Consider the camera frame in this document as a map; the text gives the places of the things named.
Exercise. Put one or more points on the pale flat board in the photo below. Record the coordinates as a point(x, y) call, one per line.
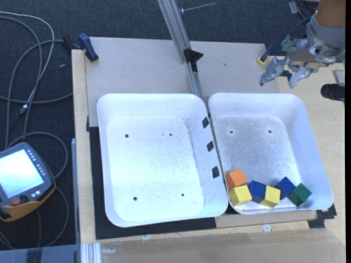
point(137, 70)

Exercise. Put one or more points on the orange cube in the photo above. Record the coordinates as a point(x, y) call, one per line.
point(236, 177)

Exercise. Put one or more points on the yellow cube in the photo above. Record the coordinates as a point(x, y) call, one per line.
point(240, 194)
point(271, 196)

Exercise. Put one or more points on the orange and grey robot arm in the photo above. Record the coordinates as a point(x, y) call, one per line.
point(331, 7)

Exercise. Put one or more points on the blue cube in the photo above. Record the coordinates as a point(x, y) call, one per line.
point(257, 189)
point(286, 185)

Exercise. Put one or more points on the white plastic tray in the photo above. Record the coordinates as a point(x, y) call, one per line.
point(153, 163)
point(260, 147)

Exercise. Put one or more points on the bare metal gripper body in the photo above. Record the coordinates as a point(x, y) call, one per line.
point(315, 52)

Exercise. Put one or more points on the green cube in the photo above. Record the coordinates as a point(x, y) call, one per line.
point(300, 194)

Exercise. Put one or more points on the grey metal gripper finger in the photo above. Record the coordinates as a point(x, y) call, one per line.
point(271, 70)
point(300, 75)

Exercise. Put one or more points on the black cylinder on white bracket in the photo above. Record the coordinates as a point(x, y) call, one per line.
point(333, 92)

